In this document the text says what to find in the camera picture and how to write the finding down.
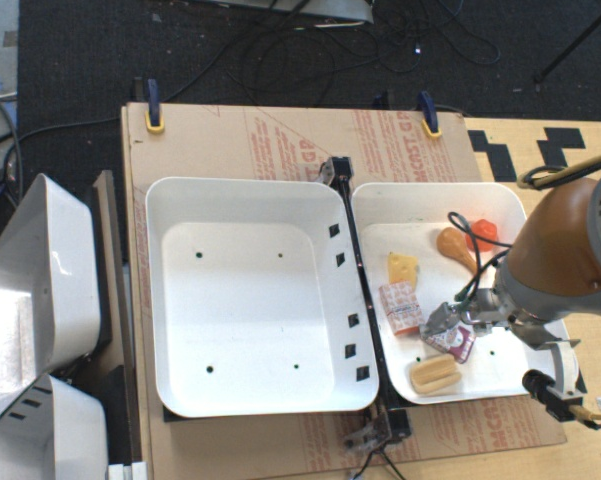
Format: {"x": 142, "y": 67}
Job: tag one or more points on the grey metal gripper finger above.
{"x": 475, "y": 329}
{"x": 442, "y": 318}

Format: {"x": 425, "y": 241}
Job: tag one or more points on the beige hot dog bun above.
{"x": 435, "y": 374}

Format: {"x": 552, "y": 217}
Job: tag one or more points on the brown cardboard board red print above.
{"x": 260, "y": 143}

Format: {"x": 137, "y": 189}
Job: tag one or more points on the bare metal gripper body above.
{"x": 485, "y": 305}

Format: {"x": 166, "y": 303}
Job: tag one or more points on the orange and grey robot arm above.
{"x": 555, "y": 248}

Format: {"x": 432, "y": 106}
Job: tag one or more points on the brown chicken drumstick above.
{"x": 452, "y": 245}

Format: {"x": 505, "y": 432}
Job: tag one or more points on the black cylinder on white bracket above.
{"x": 547, "y": 393}

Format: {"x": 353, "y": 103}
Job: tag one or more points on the orange and white carton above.
{"x": 401, "y": 309}

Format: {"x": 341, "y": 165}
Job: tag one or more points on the white plastic tray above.
{"x": 480, "y": 375}
{"x": 50, "y": 433}
{"x": 40, "y": 288}
{"x": 240, "y": 293}

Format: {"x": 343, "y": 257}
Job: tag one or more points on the yellow cheese wedge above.
{"x": 401, "y": 268}

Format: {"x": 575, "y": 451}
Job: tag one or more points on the purple and white packet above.
{"x": 457, "y": 344}

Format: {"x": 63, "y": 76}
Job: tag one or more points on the thin black and white rod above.
{"x": 362, "y": 273}

